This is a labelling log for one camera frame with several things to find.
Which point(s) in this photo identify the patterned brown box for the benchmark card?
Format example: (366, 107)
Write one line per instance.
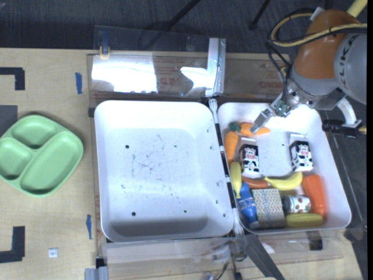
(268, 209)

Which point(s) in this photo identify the white plastic tray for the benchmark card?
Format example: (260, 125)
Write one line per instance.
(163, 171)
(274, 156)

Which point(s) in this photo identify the cow print milk carton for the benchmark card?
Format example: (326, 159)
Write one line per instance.
(301, 153)
(249, 156)

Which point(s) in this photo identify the yellow oblong toy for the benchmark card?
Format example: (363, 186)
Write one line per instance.
(304, 220)

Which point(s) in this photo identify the black cylinder on white bracket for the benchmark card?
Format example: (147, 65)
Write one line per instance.
(346, 125)

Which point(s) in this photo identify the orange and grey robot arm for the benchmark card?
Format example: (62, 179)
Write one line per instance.
(320, 57)

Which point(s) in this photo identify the orange sausage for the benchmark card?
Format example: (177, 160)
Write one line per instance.
(255, 183)

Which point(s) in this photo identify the orange carrot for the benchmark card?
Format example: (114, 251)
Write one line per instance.
(231, 146)
(244, 128)

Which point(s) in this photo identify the small printed can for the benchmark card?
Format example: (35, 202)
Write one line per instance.
(297, 204)

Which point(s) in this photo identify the green divided plate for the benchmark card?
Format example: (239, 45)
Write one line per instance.
(38, 156)

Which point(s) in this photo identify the blue bottle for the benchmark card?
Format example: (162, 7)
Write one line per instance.
(247, 206)

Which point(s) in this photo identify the yellow banana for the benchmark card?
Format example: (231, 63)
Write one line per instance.
(287, 182)

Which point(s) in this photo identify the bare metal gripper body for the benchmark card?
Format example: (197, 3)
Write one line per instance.
(288, 101)

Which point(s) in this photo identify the orange bottle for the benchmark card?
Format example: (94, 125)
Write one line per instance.
(314, 191)

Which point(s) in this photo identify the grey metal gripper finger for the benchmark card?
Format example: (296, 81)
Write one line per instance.
(262, 118)

